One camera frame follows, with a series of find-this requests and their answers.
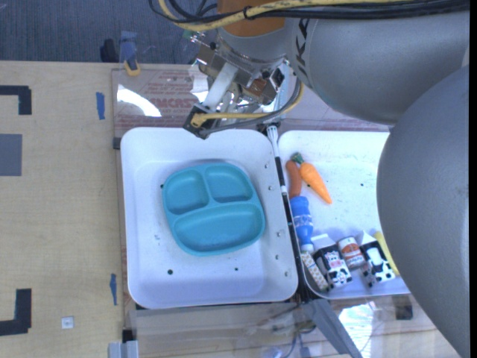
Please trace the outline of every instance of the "blue bottle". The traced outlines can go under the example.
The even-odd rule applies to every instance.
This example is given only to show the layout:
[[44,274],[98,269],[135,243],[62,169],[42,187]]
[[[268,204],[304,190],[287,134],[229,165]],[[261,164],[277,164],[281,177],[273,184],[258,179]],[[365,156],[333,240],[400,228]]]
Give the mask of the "blue bottle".
[[297,231],[302,252],[313,253],[315,250],[311,237],[313,234],[312,216],[309,211],[309,202],[305,196],[294,196],[290,199],[291,214]]

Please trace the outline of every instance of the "blue plate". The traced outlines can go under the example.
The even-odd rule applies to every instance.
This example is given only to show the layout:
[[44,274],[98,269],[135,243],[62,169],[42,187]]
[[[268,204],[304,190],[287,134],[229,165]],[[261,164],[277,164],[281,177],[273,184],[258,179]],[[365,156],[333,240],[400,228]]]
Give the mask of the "blue plate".
[[230,163],[205,163],[170,175],[162,188],[177,244],[197,256],[225,254],[257,241],[265,215],[249,177]]

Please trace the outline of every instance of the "orange carrot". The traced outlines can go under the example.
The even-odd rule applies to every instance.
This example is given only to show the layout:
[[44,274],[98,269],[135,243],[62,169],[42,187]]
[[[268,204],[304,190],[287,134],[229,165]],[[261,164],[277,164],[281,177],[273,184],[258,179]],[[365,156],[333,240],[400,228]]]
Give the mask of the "orange carrot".
[[318,173],[315,166],[311,163],[305,162],[299,152],[291,157],[292,160],[300,165],[301,178],[328,204],[332,203],[331,196],[329,196],[328,189],[323,182],[322,177]]
[[295,196],[300,196],[301,193],[301,175],[300,169],[293,160],[287,161],[285,163],[285,168],[288,171],[288,176],[290,177],[290,187],[288,189],[288,197],[294,198]]

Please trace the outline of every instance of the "wooden surface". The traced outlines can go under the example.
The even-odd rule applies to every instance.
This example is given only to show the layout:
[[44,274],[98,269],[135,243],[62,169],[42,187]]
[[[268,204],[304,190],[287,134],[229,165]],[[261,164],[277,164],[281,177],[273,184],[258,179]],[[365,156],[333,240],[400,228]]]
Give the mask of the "wooden surface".
[[[0,357],[107,357],[108,344],[121,339],[126,272],[121,268],[118,155],[112,147],[111,70],[115,67],[0,62],[0,85],[28,85],[33,99],[33,115],[19,116],[18,98],[0,95],[0,134],[22,134],[23,141],[22,176],[0,177],[0,321],[14,317],[17,289],[31,288],[33,298],[31,329],[26,334],[0,336]],[[105,97],[104,120],[98,118],[97,92]],[[301,105],[295,119],[306,119],[300,117],[305,112]],[[117,305],[110,289],[111,274],[117,280]],[[390,298],[332,305],[363,357],[457,357],[412,301],[410,321],[394,318]],[[74,328],[62,329],[61,318],[66,316],[75,317]],[[154,353],[148,351],[149,342],[143,346],[142,357],[260,357],[270,342],[264,339],[264,346],[253,348],[231,346],[225,340],[217,344],[209,328],[209,335],[202,334],[201,349],[171,343],[184,333],[197,335],[190,317],[173,315],[174,328],[161,321],[143,327],[143,339],[156,344],[162,338],[168,344],[167,352]],[[220,311],[211,310],[206,317],[209,324],[215,319],[217,328],[224,330]],[[231,318],[227,323],[232,329],[240,327]],[[286,354],[290,335],[280,338],[277,344]],[[347,357],[337,354],[318,330],[303,341],[314,357]],[[228,351],[218,346],[229,346]],[[295,348],[290,357],[299,356]]]

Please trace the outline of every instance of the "brown sausage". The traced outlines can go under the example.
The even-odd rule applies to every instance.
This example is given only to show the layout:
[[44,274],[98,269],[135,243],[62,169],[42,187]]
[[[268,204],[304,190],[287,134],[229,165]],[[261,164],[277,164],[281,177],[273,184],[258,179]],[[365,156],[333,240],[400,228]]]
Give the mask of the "brown sausage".
[[290,177],[288,197],[294,198],[295,196],[300,196],[301,175],[297,164],[293,160],[289,160],[287,163],[285,163],[285,168],[288,171],[288,176]]

